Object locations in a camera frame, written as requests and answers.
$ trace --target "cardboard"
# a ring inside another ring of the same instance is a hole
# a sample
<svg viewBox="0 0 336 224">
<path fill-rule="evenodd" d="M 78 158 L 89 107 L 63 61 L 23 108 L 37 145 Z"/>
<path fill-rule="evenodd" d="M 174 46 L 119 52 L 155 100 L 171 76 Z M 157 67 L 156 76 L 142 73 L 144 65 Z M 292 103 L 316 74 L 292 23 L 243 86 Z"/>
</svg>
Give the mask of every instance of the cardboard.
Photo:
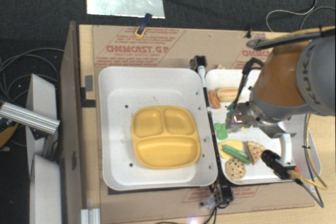
<svg viewBox="0 0 336 224">
<path fill-rule="evenodd" d="M 269 54 L 269 51 L 254 52 L 247 49 L 245 43 L 248 39 L 245 38 L 244 31 L 149 28 L 144 36 L 146 39 L 135 39 L 133 37 L 134 31 L 135 27 L 79 26 L 80 72 L 75 71 L 75 77 L 72 77 L 73 71 L 71 76 L 66 74 L 66 68 L 78 68 L 72 62 L 72 64 L 65 65 L 62 75 L 63 77 L 67 76 L 68 80 L 77 81 L 80 78 L 80 87 L 85 89 L 82 101 L 83 99 L 95 100 L 96 104 L 99 103 L 97 77 L 105 66 L 187 68 L 190 59 L 195 55 L 206 55 L 208 70 L 218 65 L 240 69 L 251 56 L 265 60 Z M 279 35 L 281 33 L 252 33 L 253 38 L 271 38 Z M 73 57 L 76 62 L 77 55 L 74 52 L 75 49 L 68 53 L 67 57 Z M 76 95 L 71 98 L 79 98 L 77 86 L 69 85 L 69 91 L 71 87 L 75 89 Z M 95 107 L 82 105 L 81 113 L 78 113 L 77 117 L 80 117 L 80 120 L 77 119 L 77 124 L 80 126 L 74 129 L 75 132 L 72 135 L 80 137 L 78 146 L 81 178 L 78 178 L 78 172 L 74 175 L 71 169 L 66 169 L 67 213 L 72 215 L 68 216 L 69 223 L 75 223 L 75 218 L 79 216 L 77 214 L 80 214 L 78 209 L 81 206 L 89 209 L 100 208 L 101 223 L 103 224 L 185 217 L 188 217 L 189 222 L 197 216 L 209 215 L 209 208 L 202 206 L 209 200 L 211 192 L 208 187 L 130 193 L 116 193 L 109 190 L 101 176 L 99 110 Z M 64 145 L 64 147 L 69 148 L 66 150 L 70 151 L 71 144 L 74 143 L 76 146 L 77 142 L 75 138 L 67 139 L 69 145 Z M 75 179 L 78 180 L 79 185 L 82 184 L 82 188 L 74 185 Z M 70 197 L 75 193 L 78 194 L 77 197 Z M 295 183 L 234 187 L 233 193 L 234 201 L 218 214 L 314 205 L 309 195 Z"/>
</svg>

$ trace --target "pizza slice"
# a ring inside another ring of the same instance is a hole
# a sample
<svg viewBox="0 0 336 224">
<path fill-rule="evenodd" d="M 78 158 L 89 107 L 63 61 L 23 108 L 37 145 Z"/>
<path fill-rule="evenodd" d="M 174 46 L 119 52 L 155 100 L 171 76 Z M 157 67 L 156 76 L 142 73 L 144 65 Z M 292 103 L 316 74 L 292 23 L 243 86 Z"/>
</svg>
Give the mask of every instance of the pizza slice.
<svg viewBox="0 0 336 224">
<path fill-rule="evenodd" d="M 248 156 L 250 157 L 252 165 L 255 165 L 257 161 L 260 160 L 261 154 L 265 150 L 265 148 L 262 145 L 259 145 L 256 142 L 253 141 L 246 141 L 246 151 Z"/>
</svg>

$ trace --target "yellow plate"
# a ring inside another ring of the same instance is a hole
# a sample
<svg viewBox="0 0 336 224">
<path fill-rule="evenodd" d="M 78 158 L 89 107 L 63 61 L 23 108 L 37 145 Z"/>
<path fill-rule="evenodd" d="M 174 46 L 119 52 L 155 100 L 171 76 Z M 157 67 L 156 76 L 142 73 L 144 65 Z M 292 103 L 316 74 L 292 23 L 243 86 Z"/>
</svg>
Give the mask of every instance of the yellow plate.
<svg viewBox="0 0 336 224">
<path fill-rule="evenodd" d="M 152 169 L 195 163 L 201 152 L 194 118 L 179 106 L 148 106 L 132 119 L 133 148 L 138 161 Z"/>
</svg>

